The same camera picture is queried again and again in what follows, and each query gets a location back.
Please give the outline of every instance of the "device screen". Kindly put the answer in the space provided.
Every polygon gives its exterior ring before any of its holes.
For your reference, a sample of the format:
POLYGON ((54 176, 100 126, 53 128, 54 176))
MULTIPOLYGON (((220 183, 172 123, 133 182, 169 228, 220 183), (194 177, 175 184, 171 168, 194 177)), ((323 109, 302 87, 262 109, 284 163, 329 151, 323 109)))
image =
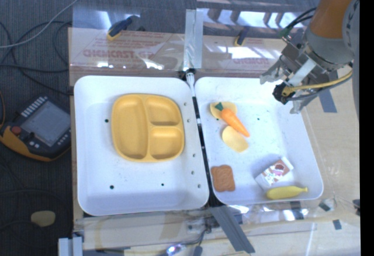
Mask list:
POLYGON ((20 127, 51 147, 69 129, 70 115, 47 101, 20 127))

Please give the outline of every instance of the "yellow and blue clip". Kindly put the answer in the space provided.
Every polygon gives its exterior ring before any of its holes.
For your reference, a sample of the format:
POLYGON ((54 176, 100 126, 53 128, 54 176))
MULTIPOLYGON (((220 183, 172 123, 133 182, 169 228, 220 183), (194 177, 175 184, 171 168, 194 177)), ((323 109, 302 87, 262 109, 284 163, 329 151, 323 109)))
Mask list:
POLYGON ((114 25, 112 25, 107 34, 106 34, 106 38, 109 40, 109 41, 113 41, 115 38, 118 38, 120 35, 121 35, 121 31, 122 30, 126 30, 127 27, 133 23, 133 20, 131 19, 131 17, 128 17, 127 19, 125 20, 122 20, 122 21, 119 21, 119 22, 116 22, 114 25))
POLYGON ((247 36, 248 31, 250 30, 249 26, 244 26, 239 35, 235 38, 235 46, 243 46, 245 42, 245 37, 247 36))

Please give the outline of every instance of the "carrot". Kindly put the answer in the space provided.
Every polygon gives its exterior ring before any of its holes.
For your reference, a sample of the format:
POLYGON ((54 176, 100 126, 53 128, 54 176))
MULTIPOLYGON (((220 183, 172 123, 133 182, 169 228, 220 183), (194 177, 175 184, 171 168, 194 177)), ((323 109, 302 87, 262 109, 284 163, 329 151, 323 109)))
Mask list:
POLYGON ((241 134, 245 135, 246 137, 250 136, 250 133, 248 132, 248 130, 244 127, 244 125, 241 123, 239 118, 235 115, 235 113, 231 109, 223 108, 223 105, 221 102, 218 103, 215 106, 215 108, 221 111, 221 117, 228 125, 230 125, 237 132, 240 132, 241 134))

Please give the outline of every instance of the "yellow divided tray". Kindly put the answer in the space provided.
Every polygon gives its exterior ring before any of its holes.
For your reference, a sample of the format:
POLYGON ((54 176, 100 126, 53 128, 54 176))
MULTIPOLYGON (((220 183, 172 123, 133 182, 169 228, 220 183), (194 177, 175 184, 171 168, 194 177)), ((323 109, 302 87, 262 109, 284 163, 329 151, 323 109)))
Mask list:
POLYGON ((185 144, 181 111, 173 100, 161 95, 123 95, 113 104, 112 139, 125 159, 171 160, 185 144))

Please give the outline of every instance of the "round yellow chip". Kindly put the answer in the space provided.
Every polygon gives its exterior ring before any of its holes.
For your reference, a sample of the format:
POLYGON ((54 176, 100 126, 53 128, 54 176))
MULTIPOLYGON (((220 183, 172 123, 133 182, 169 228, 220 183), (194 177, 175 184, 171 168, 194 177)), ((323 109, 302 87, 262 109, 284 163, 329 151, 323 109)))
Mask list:
MULTIPOLYGON (((210 112, 212 113, 213 117, 215 117, 216 119, 222 120, 221 111, 219 109, 216 109, 215 107, 218 103, 219 102, 212 102, 209 105, 210 112)), ((232 102, 224 101, 221 103, 222 103, 223 108, 231 109, 235 114, 238 112, 236 105, 233 104, 232 102)))
POLYGON ((223 130, 222 140, 231 149, 239 153, 243 152, 250 146, 245 138, 231 126, 227 126, 223 130))

